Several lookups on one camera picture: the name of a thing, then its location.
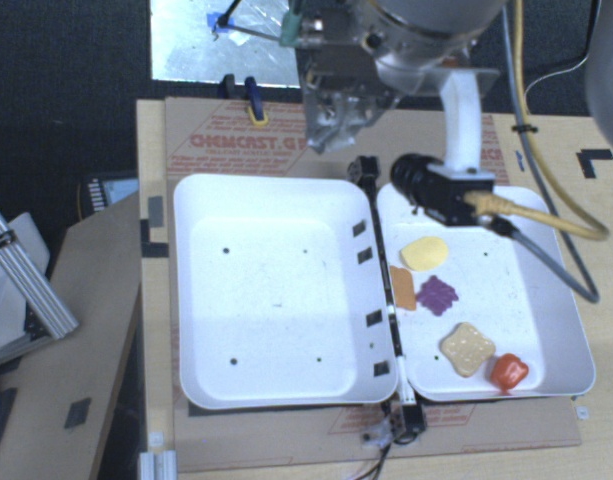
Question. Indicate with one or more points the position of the black cylinder on white bracket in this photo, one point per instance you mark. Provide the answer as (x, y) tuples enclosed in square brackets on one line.
[(461, 118)]

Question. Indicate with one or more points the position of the brown cardboard board red print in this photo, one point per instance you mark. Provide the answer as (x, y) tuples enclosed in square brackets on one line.
[(266, 443)]

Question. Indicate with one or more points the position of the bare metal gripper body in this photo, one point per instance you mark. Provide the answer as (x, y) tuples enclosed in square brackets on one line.
[(351, 63)]

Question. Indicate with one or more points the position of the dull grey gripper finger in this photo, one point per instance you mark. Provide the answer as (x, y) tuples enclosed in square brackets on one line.
[(323, 128), (363, 115)]

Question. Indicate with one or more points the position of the purple toy grapes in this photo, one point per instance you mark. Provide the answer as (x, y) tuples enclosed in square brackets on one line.
[(437, 295)]

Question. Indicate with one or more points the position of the beige toy biscuit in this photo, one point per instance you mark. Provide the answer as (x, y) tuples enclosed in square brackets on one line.
[(467, 349)]

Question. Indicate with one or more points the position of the thin black and white rod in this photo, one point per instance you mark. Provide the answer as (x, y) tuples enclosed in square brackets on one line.
[(386, 278)]

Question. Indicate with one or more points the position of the yellow oval toy chip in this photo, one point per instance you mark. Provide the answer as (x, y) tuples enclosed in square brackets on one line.
[(424, 253)]

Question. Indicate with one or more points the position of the white plastic tray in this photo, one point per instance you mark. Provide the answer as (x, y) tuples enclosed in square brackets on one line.
[(496, 293), (266, 293)]

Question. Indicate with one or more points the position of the orange toy bread slice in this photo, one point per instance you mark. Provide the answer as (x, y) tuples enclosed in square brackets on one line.
[(403, 288)]

